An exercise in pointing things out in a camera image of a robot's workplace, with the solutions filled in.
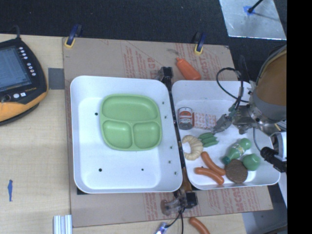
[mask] green bottle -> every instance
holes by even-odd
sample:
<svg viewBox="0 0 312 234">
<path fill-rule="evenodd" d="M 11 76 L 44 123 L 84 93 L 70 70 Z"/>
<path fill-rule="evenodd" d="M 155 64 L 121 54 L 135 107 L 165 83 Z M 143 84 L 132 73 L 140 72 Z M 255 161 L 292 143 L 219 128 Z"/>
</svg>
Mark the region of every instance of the green bottle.
<svg viewBox="0 0 312 234">
<path fill-rule="evenodd" d="M 234 144 L 228 155 L 226 155 L 223 159 L 222 162 L 227 165 L 230 163 L 230 161 L 234 158 L 239 158 L 241 157 L 246 150 L 248 150 L 252 146 L 252 143 L 249 139 L 243 138 L 241 139 L 238 143 Z"/>
<path fill-rule="evenodd" d="M 261 159 L 256 154 L 249 154 L 243 157 L 243 165 L 249 171 L 255 171 L 258 169 Z"/>
</svg>

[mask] cardboard sheet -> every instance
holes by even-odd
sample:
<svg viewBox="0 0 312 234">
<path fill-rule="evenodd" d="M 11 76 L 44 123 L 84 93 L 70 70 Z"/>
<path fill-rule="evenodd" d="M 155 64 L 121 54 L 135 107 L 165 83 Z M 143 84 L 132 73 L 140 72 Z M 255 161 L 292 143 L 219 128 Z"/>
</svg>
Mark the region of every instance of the cardboard sheet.
<svg viewBox="0 0 312 234">
<path fill-rule="evenodd" d="M 184 79 L 176 57 L 185 58 L 202 79 L 214 80 L 224 67 L 234 67 L 227 46 L 204 45 L 201 56 L 194 44 L 141 42 L 77 38 L 73 48 L 63 47 L 65 100 L 70 175 L 71 214 L 74 227 L 172 219 L 161 212 L 162 200 L 173 193 L 128 193 L 87 195 L 80 192 L 73 177 L 70 83 L 81 75 L 154 79 L 162 66 L 172 67 L 173 82 Z M 220 74 L 220 80 L 237 80 L 233 72 Z M 266 186 L 197 191 L 198 205 L 184 216 L 222 215 L 272 209 Z"/>
</svg>

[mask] red and white can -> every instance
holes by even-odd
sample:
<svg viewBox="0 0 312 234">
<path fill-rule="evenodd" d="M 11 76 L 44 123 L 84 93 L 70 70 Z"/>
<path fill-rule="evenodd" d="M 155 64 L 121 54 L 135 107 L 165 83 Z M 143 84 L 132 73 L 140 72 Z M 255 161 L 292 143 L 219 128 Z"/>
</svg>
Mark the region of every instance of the red and white can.
<svg viewBox="0 0 312 234">
<path fill-rule="evenodd" d="M 182 130 L 189 130 L 194 125 L 194 114 L 189 107 L 181 107 L 178 110 L 178 126 Z"/>
</svg>

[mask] hot dog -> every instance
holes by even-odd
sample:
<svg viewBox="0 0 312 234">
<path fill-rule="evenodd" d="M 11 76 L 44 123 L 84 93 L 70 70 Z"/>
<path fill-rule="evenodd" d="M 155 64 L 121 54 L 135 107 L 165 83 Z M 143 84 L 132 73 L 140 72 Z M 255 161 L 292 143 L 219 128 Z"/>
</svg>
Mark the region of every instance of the hot dog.
<svg viewBox="0 0 312 234">
<path fill-rule="evenodd" d="M 224 183 L 224 178 L 220 174 L 216 173 L 214 170 L 211 170 L 209 168 L 196 167 L 194 169 L 194 172 L 196 174 L 206 175 L 206 176 L 212 178 L 219 185 L 222 185 Z"/>
<path fill-rule="evenodd" d="M 197 218 L 191 217 L 189 223 L 193 225 L 200 234 L 210 234 L 209 230 L 204 226 L 202 222 L 200 222 Z"/>
<path fill-rule="evenodd" d="M 204 161 L 204 163 L 211 169 L 220 174 L 221 176 L 225 175 L 225 170 L 218 167 L 210 158 L 209 154 L 207 152 L 202 152 L 201 158 Z"/>
</svg>

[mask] table top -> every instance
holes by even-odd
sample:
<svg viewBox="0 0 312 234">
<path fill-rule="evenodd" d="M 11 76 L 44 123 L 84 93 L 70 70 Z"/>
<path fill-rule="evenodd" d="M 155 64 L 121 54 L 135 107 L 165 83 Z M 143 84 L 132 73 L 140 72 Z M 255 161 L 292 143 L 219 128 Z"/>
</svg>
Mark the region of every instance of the table top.
<svg viewBox="0 0 312 234">
<path fill-rule="evenodd" d="M 12 38 L 15 35 L 0 34 L 0 42 Z M 48 68 L 63 68 L 62 37 L 21 38 L 37 56 L 46 74 Z M 0 232 L 53 233 L 53 216 L 71 214 L 64 90 L 49 90 L 34 112 L 1 126 L 0 136 Z M 242 214 L 198 219 L 211 233 L 246 233 Z M 181 233 L 180 221 L 167 233 Z M 73 228 L 73 233 L 153 233 L 161 222 Z M 187 218 L 184 232 L 196 232 Z"/>
</svg>

